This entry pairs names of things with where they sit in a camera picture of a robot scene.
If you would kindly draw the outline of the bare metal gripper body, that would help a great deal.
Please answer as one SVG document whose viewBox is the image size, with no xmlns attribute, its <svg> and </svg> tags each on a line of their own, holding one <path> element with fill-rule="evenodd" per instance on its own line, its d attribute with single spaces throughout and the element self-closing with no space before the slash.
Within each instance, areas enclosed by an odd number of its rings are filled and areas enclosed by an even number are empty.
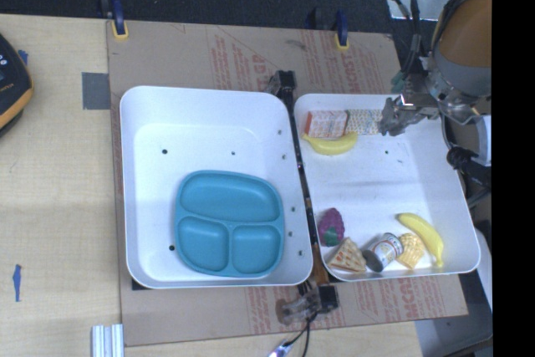
<svg viewBox="0 0 535 357">
<path fill-rule="evenodd" d="M 444 115 L 459 125 L 466 125 L 481 114 L 476 110 L 477 98 L 455 89 L 443 80 L 407 78 L 400 93 L 401 110 L 416 115 Z"/>
</svg>

